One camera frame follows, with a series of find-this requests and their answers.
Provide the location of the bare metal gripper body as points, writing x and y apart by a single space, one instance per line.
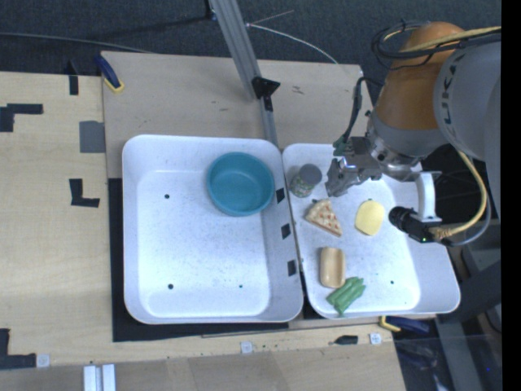
366 163

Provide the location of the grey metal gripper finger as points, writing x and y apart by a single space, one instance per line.
334 179
350 179

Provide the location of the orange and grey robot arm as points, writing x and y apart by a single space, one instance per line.
411 96

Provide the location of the small can with grey lid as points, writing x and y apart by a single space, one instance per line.
304 181

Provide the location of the toy pizza slice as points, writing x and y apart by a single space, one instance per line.
324 218

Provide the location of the yellow oval toy food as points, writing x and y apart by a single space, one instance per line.
369 217

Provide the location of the tan toy bread bun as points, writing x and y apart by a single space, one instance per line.
331 267

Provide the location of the white plastic tray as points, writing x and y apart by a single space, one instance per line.
378 267
195 251

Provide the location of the teal bowl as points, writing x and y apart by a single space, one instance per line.
240 183

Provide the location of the green toy beans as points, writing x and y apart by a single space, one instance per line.
346 295

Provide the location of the pale wood board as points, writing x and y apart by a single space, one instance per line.
183 96

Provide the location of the black cylinder on white bracket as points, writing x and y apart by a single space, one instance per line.
425 202

